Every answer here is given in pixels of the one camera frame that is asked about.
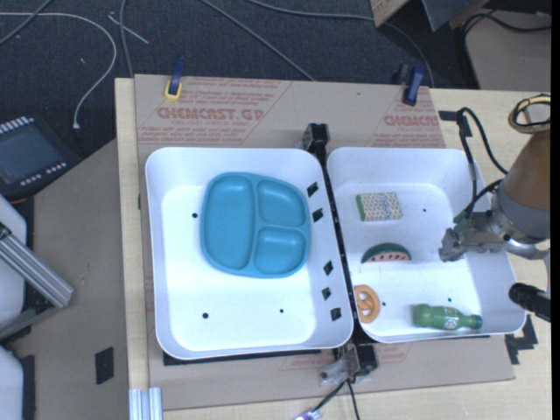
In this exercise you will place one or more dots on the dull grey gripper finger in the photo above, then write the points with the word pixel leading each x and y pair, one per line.
pixel 450 252
pixel 454 236

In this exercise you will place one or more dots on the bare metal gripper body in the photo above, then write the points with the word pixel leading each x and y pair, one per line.
pixel 483 234

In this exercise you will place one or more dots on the white plastic tray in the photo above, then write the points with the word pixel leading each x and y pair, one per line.
pixel 437 287
pixel 245 322

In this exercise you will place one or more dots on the toy watermelon slice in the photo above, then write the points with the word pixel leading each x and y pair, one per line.
pixel 387 254

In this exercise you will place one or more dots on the green bottle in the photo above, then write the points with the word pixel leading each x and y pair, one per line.
pixel 437 317

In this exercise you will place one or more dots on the orange toy pretzel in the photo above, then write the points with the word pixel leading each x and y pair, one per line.
pixel 363 311

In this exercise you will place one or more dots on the blue divided plate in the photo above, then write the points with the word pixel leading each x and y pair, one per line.
pixel 232 226

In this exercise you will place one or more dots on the brown cardboard board red print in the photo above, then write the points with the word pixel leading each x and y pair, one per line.
pixel 262 112

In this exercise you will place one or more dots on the black cylinder on white bracket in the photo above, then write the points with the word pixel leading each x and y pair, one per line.
pixel 529 298

